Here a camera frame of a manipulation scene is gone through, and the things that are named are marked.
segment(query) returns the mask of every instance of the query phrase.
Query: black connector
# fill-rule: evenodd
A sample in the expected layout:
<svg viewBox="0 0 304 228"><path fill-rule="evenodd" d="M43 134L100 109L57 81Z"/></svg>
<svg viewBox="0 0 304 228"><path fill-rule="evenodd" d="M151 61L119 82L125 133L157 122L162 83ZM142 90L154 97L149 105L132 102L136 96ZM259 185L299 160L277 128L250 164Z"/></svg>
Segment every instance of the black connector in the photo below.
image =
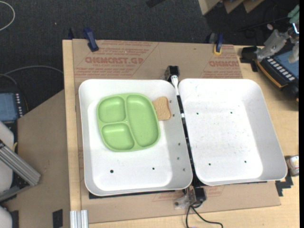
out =
<svg viewBox="0 0 304 228"><path fill-rule="evenodd" d="M255 60L257 58L257 47L244 47L242 49L242 60Z"/></svg>
<svg viewBox="0 0 304 228"><path fill-rule="evenodd" d="M194 192L195 192L195 197L196 200L199 202L204 202L206 201L207 197L206 197L206 193L205 190L201 187L194 187Z"/></svg>
<svg viewBox="0 0 304 228"><path fill-rule="evenodd" d="M171 82L171 76L173 75L177 77L180 75L179 66L168 66L164 74L165 80Z"/></svg>

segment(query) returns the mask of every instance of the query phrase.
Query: black cable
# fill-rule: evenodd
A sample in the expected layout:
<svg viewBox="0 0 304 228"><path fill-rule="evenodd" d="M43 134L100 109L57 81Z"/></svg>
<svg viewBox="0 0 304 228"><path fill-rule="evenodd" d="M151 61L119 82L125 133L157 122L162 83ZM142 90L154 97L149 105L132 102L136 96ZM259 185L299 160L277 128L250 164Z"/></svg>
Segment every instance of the black cable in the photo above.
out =
<svg viewBox="0 0 304 228"><path fill-rule="evenodd" d="M188 216L189 216L189 213L190 213L190 209L193 209L193 211L198 215L198 217L200 217L203 221L205 221L206 223L210 223L210 224L215 224L215 225L220 225L221 228L223 228L223 225L219 222L214 222L214 221L208 221L208 220L205 220L202 216L200 216L200 214L195 210L196 208L198 208L199 206L201 206L202 203L200 203L198 206L193 206L193 205L189 205L189 208L188 208L188 211L187 211L187 215L186 215L186 226L187 228L190 228L188 226Z"/></svg>

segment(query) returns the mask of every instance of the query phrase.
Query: black clip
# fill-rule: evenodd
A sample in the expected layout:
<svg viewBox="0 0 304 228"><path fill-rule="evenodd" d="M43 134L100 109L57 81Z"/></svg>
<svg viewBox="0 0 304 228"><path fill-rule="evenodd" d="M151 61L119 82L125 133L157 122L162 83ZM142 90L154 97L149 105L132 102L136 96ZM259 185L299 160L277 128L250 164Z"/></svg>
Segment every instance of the black clip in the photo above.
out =
<svg viewBox="0 0 304 228"><path fill-rule="evenodd" d="M99 47L95 41L93 31L89 27L84 28L84 37L85 39L89 40L89 43L87 45L89 46L92 52L99 50Z"/></svg>
<svg viewBox="0 0 304 228"><path fill-rule="evenodd" d="M257 72L257 47L244 47L242 49L242 57L240 58L241 63L250 63L253 72Z"/></svg>
<svg viewBox="0 0 304 228"><path fill-rule="evenodd" d="M176 75L177 77L180 75L179 66L167 66L167 69L164 74L164 80L171 82L172 75Z"/></svg>

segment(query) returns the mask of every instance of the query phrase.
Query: cardboard sheet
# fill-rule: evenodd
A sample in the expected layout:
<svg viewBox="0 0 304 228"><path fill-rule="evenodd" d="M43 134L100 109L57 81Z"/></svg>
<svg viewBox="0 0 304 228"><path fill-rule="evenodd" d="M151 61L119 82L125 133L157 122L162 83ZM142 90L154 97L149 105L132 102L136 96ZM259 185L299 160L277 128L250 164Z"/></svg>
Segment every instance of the cardboard sheet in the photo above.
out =
<svg viewBox="0 0 304 228"><path fill-rule="evenodd" d="M192 43L97 41L92 53L87 41L73 40L77 136L82 209L90 223L183 215L174 209L181 190L165 193L90 199L84 182L84 163L78 88L90 78L161 79L167 66L178 65L179 80L184 78L242 78L233 45L223 45L222 54L213 54L214 45ZM207 201L199 212L246 209L280 205L274 182L208 186Z"/></svg>

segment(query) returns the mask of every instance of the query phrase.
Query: white tray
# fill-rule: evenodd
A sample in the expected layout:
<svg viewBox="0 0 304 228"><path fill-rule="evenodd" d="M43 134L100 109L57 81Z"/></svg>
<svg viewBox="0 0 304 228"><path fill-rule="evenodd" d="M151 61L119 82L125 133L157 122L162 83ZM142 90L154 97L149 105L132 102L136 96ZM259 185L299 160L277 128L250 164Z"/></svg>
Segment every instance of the white tray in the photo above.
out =
<svg viewBox="0 0 304 228"><path fill-rule="evenodd" d="M103 143L96 108L110 95L140 93L152 101L165 96L172 116L161 121L155 146L133 152L114 152ZM178 190L192 182L192 171L181 115L173 86L163 80L89 79L79 88L83 131L85 184L98 196L144 191Z"/></svg>
<svg viewBox="0 0 304 228"><path fill-rule="evenodd" d="M201 182L285 177L286 162L258 84L248 79L185 79L179 91Z"/></svg>
<svg viewBox="0 0 304 228"><path fill-rule="evenodd" d="M287 166L260 87L246 79L185 79L179 84L195 172L206 185L280 180ZM98 102L110 95L165 96L171 119L145 150L103 143ZM85 183L97 196L184 189L193 173L174 87L164 80L90 79L79 88Z"/></svg>

